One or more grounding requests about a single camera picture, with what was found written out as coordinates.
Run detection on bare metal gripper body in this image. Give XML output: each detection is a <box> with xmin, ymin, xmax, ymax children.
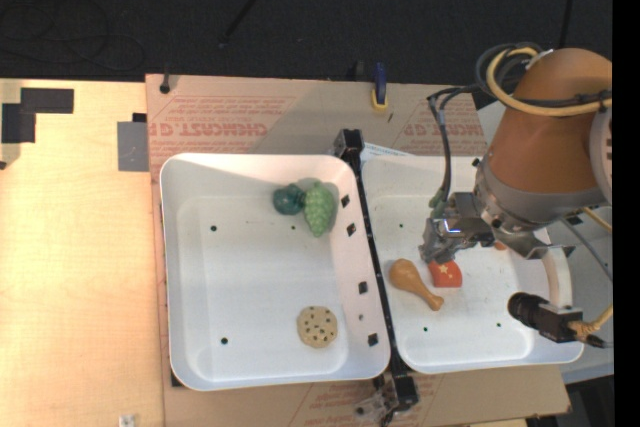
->
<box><xmin>441</xmin><ymin>191</ymin><xmax>532</xmax><ymax>250</ymax></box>

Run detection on brown chicken drumstick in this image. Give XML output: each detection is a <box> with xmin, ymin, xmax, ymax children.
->
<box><xmin>388</xmin><ymin>257</ymin><xmax>446</xmax><ymax>313</ymax></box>

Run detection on thin black rod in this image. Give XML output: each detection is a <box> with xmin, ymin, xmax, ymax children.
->
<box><xmin>348</xmin><ymin>149</ymin><xmax>404</xmax><ymax>377</ymax></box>

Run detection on white plastic tray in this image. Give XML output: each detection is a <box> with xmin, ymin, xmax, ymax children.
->
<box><xmin>159</xmin><ymin>152</ymin><xmax>392</xmax><ymax>392</ymax></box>
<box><xmin>360</xmin><ymin>154</ymin><xmax>586</xmax><ymax>375</ymax></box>

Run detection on green grapes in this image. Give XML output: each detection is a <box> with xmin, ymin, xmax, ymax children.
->
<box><xmin>303</xmin><ymin>181</ymin><xmax>336</xmax><ymax>239</ymax></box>

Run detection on beige chocolate chip biscuit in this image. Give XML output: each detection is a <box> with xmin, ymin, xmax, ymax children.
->
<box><xmin>295</xmin><ymin>305</ymin><xmax>340</xmax><ymax>349</ymax></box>

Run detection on teal round toy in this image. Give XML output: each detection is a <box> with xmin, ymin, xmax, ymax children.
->
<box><xmin>271</xmin><ymin>183</ymin><xmax>307</xmax><ymax>217</ymax></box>

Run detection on brown cardboard board red print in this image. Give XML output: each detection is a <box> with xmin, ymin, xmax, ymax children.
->
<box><xmin>144</xmin><ymin>73</ymin><xmax>573</xmax><ymax>427</ymax></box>

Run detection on black cylinder on white bracket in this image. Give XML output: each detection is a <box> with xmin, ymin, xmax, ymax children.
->
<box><xmin>506</xmin><ymin>242</ymin><xmax>585</xmax><ymax>344</ymax></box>

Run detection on black block with thin wires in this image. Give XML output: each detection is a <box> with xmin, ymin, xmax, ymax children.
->
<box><xmin>332</xmin><ymin>128</ymin><xmax>365</xmax><ymax>157</ymax></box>
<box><xmin>388</xmin><ymin>373</ymin><xmax>421</xmax><ymax>412</ymax></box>

